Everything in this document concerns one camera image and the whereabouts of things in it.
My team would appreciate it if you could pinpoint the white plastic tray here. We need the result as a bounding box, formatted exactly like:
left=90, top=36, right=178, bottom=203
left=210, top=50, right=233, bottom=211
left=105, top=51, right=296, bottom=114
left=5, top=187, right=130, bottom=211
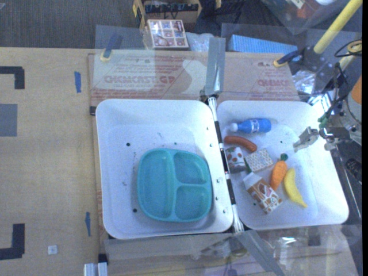
left=216, top=99, right=350, bottom=231
left=95, top=98, right=235, bottom=240

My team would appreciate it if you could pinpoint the white can red print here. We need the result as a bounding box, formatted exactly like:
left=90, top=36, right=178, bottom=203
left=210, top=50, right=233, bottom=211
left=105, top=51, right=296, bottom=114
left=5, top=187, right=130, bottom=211
left=224, top=145, right=246, bottom=174

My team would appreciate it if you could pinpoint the brown and white carton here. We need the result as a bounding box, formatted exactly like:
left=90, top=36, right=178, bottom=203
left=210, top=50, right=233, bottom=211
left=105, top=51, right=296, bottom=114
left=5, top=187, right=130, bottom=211
left=242, top=171, right=283, bottom=215

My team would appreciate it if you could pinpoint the blue bottle white cap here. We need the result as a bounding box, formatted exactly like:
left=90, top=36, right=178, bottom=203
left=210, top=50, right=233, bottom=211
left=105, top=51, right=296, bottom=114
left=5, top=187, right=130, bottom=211
left=229, top=117, right=273, bottom=135

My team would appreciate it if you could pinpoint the yellow banana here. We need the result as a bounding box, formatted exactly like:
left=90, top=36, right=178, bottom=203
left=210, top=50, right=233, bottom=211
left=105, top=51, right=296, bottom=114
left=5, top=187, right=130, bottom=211
left=282, top=167, right=309, bottom=209

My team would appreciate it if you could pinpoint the orange carrot green top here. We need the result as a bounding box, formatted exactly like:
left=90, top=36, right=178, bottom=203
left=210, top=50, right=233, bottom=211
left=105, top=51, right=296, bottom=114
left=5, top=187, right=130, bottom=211
left=269, top=153, right=289, bottom=191

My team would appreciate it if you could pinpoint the teal divided plate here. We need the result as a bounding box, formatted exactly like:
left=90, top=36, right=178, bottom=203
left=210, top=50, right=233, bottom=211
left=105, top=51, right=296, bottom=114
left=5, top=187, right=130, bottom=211
left=136, top=148, right=214, bottom=224

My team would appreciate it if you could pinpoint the square box with pictures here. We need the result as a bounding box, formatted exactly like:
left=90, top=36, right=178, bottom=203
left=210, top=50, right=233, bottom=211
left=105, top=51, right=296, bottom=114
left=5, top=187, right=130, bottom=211
left=146, top=18, right=190, bottom=51

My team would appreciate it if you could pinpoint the brown sausage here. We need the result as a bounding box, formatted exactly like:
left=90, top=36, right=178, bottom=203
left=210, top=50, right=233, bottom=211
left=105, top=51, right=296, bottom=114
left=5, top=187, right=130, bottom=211
left=223, top=135, right=258, bottom=154

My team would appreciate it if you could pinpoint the brown cardboard board red print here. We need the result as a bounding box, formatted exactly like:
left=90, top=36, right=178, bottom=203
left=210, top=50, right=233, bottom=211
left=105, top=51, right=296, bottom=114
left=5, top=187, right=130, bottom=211
left=87, top=51, right=319, bottom=271

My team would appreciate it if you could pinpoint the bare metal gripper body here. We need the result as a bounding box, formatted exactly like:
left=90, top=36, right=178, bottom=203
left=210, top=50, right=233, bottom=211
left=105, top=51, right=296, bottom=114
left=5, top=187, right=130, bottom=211
left=318, top=111, right=363, bottom=151

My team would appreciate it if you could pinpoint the light blue flat box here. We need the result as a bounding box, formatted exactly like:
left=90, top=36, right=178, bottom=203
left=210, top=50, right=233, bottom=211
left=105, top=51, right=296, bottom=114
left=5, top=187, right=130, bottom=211
left=227, top=34, right=298, bottom=60

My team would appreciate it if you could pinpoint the beige patterned biscuit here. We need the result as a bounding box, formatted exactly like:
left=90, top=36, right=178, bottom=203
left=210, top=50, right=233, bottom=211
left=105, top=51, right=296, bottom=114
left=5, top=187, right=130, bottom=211
left=244, top=148, right=275, bottom=173

